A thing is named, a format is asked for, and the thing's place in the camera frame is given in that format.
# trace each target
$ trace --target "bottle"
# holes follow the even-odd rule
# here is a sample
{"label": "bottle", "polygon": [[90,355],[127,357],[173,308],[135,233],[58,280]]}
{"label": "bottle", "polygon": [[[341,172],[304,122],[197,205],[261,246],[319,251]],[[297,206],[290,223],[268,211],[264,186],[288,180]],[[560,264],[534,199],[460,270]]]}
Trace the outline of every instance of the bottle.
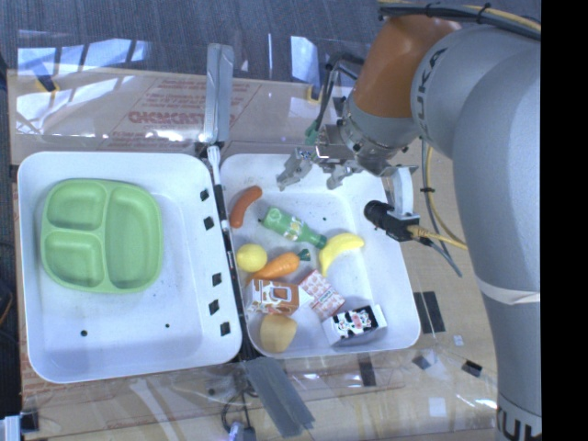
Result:
{"label": "bottle", "polygon": [[317,248],[324,248],[327,243],[327,238],[314,232],[306,222],[275,207],[267,210],[262,225],[292,242],[312,243]]}

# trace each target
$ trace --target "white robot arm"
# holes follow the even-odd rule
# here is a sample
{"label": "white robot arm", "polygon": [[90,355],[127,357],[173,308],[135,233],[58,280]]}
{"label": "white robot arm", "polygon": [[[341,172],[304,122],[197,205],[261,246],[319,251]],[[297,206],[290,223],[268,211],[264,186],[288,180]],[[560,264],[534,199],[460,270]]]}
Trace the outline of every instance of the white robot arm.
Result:
{"label": "white robot arm", "polygon": [[[486,7],[464,8],[483,22]],[[362,170],[391,175],[391,157],[418,136],[452,159],[497,355],[496,439],[540,440],[540,26],[495,12],[491,24],[462,28],[443,18],[458,11],[420,9],[385,22],[340,121],[315,127],[314,145],[293,154],[278,184],[311,164],[331,173],[330,188]],[[384,229],[393,219],[397,232],[397,218],[383,210],[376,220],[372,203],[367,218]]]}

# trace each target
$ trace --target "white tray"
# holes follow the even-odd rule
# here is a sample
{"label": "white tray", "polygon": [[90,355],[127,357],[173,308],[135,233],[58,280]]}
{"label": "white tray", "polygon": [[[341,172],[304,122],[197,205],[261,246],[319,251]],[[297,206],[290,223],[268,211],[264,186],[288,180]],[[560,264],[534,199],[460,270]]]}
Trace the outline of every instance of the white tray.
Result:
{"label": "white tray", "polygon": [[[244,243],[259,243],[271,257],[292,250],[308,248],[312,260],[301,262],[299,270],[288,275],[287,282],[298,283],[318,268],[317,249],[309,243],[294,243],[263,227],[268,206],[277,206],[306,221],[315,231],[331,237],[339,232],[354,232],[365,240],[360,249],[345,252],[329,268],[328,280],[345,298],[342,311],[366,304],[380,304],[388,327],[378,330],[368,342],[331,347],[323,334],[318,316],[308,308],[297,310],[293,318],[298,331],[284,353],[268,353],[260,344],[259,328],[263,314],[247,312],[247,330],[257,350],[276,358],[328,356],[340,353],[395,350],[414,344],[421,332],[413,291],[397,242],[376,230],[363,209],[371,199],[386,201],[381,179],[368,173],[352,175],[335,190],[326,187],[327,174],[314,166],[300,182],[279,191],[276,176],[287,155],[236,154],[222,164],[220,175],[225,186],[228,211],[244,189],[258,185],[260,197],[245,213],[243,227],[232,229],[235,251]],[[241,287],[247,273],[239,272]]]}
{"label": "white tray", "polygon": [[[127,181],[157,200],[164,262],[146,290],[69,289],[43,269],[44,199],[72,177]],[[243,335],[210,174],[200,160],[181,153],[35,153],[18,170],[18,205],[28,357],[44,379],[133,376],[220,364],[237,354]],[[207,217],[215,224],[209,230]],[[211,313],[215,300],[219,309]]]}

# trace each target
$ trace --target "yellow ball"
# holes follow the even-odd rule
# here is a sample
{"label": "yellow ball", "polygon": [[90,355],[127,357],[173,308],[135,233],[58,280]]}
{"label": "yellow ball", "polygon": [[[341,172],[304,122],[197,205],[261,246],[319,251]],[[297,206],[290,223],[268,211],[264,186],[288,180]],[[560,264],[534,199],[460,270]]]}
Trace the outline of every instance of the yellow ball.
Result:
{"label": "yellow ball", "polygon": [[246,243],[237,250],[235,256],[237,266],[247,273],[254,273],[267,263],[267,253],[264,247],[257,243]]}

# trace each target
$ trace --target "yellow banana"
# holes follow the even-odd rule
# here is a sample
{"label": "yellow banana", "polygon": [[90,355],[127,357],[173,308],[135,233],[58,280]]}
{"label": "yellow banana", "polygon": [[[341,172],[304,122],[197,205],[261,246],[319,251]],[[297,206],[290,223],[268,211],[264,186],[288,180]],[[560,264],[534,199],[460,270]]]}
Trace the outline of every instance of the yellow banana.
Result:
{"label": "yellow banana", "polygon": [[327,271],[334,259],[342,252],[364,246],[365,242],[359,235],[351,232],[343,232],[327,240],[324,248],[319,252],[321,274],[326,277]]}

